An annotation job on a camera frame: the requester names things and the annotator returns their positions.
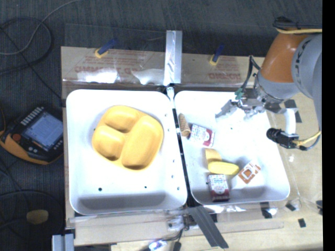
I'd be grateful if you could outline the orange and white packet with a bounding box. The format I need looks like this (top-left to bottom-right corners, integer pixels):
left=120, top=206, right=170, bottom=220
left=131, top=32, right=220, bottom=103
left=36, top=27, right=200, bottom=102
left=237, top=160, right=262, bottom=185

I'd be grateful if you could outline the white and red packet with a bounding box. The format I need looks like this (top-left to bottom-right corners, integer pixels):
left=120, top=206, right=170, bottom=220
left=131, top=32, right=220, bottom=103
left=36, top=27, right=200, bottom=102
left=188, top=123, right=216, bottom=149

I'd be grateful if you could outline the brown ice cream cone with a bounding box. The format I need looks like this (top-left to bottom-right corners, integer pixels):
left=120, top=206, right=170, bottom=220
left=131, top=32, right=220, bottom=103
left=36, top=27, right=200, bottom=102
left=178, top=113, right=192, bottom=138

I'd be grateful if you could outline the yellow wedge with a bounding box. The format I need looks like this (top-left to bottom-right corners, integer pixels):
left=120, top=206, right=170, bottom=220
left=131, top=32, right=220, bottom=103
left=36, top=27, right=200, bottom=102
left=205, top=147, right=223, bottom=167

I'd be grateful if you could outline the thin black and white rod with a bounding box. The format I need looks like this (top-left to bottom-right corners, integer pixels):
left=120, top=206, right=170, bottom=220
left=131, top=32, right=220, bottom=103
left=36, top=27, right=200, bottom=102
left=166, top=86, right=195, bottom=208

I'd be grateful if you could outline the yellow divided plate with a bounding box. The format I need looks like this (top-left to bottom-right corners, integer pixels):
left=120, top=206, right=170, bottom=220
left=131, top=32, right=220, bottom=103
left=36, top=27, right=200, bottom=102
left=91, top=105, right=165, bottom=171

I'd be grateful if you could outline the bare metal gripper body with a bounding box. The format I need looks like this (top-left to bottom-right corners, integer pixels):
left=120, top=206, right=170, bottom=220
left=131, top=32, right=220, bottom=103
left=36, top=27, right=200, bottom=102
left=236, top=80, right=286, bottom=114

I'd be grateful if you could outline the tan potato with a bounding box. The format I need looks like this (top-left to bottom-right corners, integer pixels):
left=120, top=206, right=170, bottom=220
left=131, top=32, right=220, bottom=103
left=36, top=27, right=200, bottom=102
left=26, top=209, right=49, bottom=225

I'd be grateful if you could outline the brown cardboard board red print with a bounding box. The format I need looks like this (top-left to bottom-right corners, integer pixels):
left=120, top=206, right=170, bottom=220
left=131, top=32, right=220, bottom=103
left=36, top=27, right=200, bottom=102
left=60, top=45, right=285, bottom=247

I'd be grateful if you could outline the black cylinder on white bracket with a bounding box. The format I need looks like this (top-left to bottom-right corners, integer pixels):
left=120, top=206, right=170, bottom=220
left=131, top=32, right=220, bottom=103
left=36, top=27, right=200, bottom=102
left=266, top=108, right=300, bottom=150

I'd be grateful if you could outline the red and white carton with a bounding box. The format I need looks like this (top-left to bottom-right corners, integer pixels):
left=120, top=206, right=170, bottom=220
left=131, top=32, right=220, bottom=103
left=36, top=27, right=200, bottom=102
left=207, top=174, right=231, bottom=202

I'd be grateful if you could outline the white plastic tray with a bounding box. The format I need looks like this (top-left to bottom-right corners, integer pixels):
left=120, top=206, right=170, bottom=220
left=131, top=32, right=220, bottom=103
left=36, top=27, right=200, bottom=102
left=65, top=88, right=188, bottom=216
left=173, top=90, right=291, bottom=207

